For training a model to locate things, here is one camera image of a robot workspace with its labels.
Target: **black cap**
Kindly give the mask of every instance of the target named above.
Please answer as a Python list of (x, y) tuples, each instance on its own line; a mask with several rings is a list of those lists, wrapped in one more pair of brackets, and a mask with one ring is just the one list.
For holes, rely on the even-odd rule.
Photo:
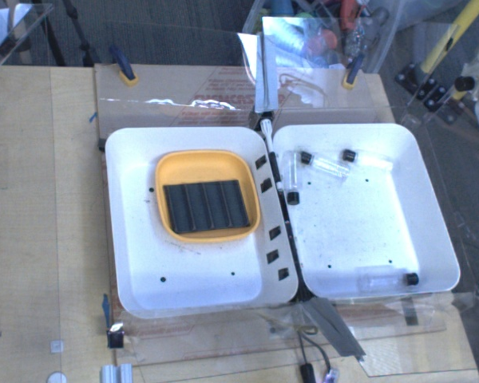
[(303, 164), (311, 164), (312, 155), (308, 152), (301, 152), (300, 153), (301, 161)]
[(454, 88), (460, 93), (469, 91), (476, 86), (476, 80), (473, 77), (458, 77), (454, 80)]
[(342, 160), (345, 160), (346, 162), (353, 162), (356, 157), (357, 153), (353, 152), (350, 149), (344, 149), (344, 151), (342, 152)]
[(418, 275), (414, 272), (410, 274), (405, 274), (406, 285), (417, 285), (418, 284)]
[(300, 194), (297, 191), (290, 191), (287, 193), (287, 204), (295, 206), (300, 203)]

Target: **yellow bowl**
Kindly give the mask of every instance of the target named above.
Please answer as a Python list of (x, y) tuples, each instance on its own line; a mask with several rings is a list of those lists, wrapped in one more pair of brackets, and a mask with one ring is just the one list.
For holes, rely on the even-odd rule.
[[(221, 180), (238, 180), (247, 211), (247, 227), (224, 228), (177, 234), (170, 225), (164, 186)], [(247, 163), (238, 155), (222, 150), (191, 150), (163, 156), (156, 166), (156, 197), (161, 222), (170, 235), (186, 243), (218, 243), (242, 239), (259, 226), (261, 213), (255, 182)]]

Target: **plastic vial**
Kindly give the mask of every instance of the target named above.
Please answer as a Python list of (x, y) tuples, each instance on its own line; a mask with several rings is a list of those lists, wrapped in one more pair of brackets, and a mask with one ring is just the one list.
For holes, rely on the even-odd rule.
[(394, 164), (386, 156), (366, 151), (352, 151), (345, 149), (342, 152), (342, 160), (361, 166), (369, 166), (382, 170), (391, 171)]
[(358, 280), (358, 288), (362, 292), (394, 292), (416, 286), (419, 282), (415, 272), (404, 273), (395, 271), (392, 273), (364, 274)]
[(299, 189), (302, 184), (302, 174), (299, 169), (298, 153), (286, 152), (284, 154), (283, 186), (286, 192), (287, 203), (295, 206), (300, 202)]
[(313, 155), (308, 152), (301, 152), (300, 160), (302, 161), (303, 164), (311, 166), (312, 168), (316, 170), (330, 173), (331, 175), (334, 175), (343, 179), (347, 178), (348, 175), (350, 174), (350, 169), (347, 166), (344, 166), (342, 164), (336, 164), (316, 154)]

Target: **yellow pole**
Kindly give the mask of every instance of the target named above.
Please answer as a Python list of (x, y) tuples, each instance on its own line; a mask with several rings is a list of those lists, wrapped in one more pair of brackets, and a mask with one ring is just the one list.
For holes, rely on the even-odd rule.
[(451, 96), (455, 101), (461, 101), (461, 99), (466, 95), (467, 91), (455, 91), (454, 94)]
[(433, 72), (478, 15), (479, 0), (470, 0), (454, 20), (450, 31), (442, 36), (426, 59), (420, 64), (420, 69), (424, 74)]

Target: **white tray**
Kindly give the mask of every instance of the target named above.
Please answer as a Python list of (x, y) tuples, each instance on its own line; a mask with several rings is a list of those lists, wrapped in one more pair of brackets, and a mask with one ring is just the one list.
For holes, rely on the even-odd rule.
[[(351, 299), (450, 290), (460, 270), (414, 136), (397, 124), (321, 124), (281, 128), (285, 151), (366, 152), (391, 170), (350, 164), (346, 180), (304, 168), (300, 204), (288, 206), (303, 278), (316, 295)], [(404, 274), (419, 277), (401, 284)]]
[[(276, 132), (278, 156), (288, 150), (336, 159), (344, 148), (390, 160), (384, 171), (354, 166), (346, 180), (305, 168), (300, 204), (288, 206), (308, 288), (336, 300), (452, 289), (460, 271), (426, 166), (413, 135), (396, 124), (286, 126)], [(261, 223), (244, 239), (182, 243), (163, 227), (155, 193), (157, 161), (192, 149), (234, 152), (249, 165)], [(267, 150), (247, 128), (127, 128), (106, 142), (106, 163), (119, 298), (141, 318), (197, 314), (289, 302), (298, 288), (291, 248)], [(260, 184), (270, 179), (266, 192)], [(280, 235), (270, 238), (271, 229)], [(277, 259), (268, 259), (276, 251)], [(416, 286), (400, 281), (419, 277)], [(373, 282), (374, 286), (366, 287)]]
[[(249, 165), (258, 190), (261, 222), (244, 239), (182, 243), (163, 227), (155, 188), (156, 162), (191, 149), (228, 150)], [(289, 301), (298, 279), (279, 199), (258, 134), (247, 128), (126, 128), (105, 147), (117, 287), (123, 307), (140, 318), (158, 318), (266, 306)], [(270, 239), (269, 231), (280, 228)], [(267, 255), (278, 251), (268, 262)]]

